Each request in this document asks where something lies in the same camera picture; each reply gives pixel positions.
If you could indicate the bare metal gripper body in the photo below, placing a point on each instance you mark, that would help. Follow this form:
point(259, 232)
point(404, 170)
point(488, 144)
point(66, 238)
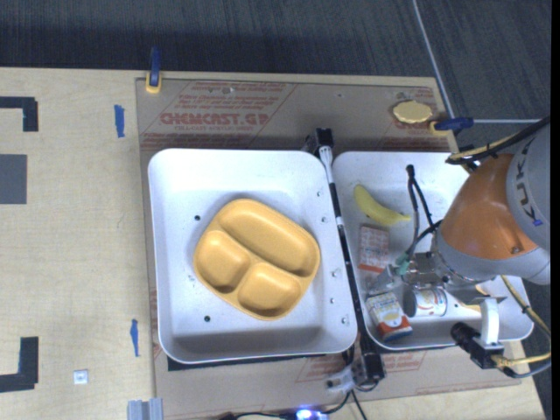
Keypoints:
point(423, 268)

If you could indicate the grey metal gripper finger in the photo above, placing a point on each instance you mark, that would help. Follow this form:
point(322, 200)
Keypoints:
point(387, 276)

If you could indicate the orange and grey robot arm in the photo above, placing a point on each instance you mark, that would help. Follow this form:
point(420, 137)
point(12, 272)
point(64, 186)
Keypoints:
point(485, 217)

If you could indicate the orange and white packet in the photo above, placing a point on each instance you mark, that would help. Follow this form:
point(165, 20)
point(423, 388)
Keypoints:
point(374, 245)

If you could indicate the white can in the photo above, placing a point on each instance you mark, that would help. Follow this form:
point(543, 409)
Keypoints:
point(426, 302)

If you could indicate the white and orange carton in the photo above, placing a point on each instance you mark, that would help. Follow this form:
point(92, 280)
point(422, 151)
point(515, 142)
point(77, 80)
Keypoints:
point(389, 315)

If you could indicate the yellow banana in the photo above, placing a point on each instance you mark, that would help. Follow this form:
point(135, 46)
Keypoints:
point(376, 210)

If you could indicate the thin black and white rod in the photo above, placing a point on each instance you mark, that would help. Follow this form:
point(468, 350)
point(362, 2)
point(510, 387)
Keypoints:
point(339, 219)

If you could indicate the white plastic tray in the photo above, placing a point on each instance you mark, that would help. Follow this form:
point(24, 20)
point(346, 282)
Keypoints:
point(262, 173)
point(437, 177)

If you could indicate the yellow divided plate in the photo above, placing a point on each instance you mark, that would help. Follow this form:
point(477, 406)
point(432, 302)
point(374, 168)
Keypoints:
point(258, 256)

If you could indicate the brown cardboard board, red print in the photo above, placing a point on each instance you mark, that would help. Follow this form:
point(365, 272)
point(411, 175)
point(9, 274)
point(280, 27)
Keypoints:
point(271, 112)

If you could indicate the black cylinder on white bracket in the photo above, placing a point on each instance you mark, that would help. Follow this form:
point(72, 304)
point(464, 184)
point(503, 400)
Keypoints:
point(481, 335)

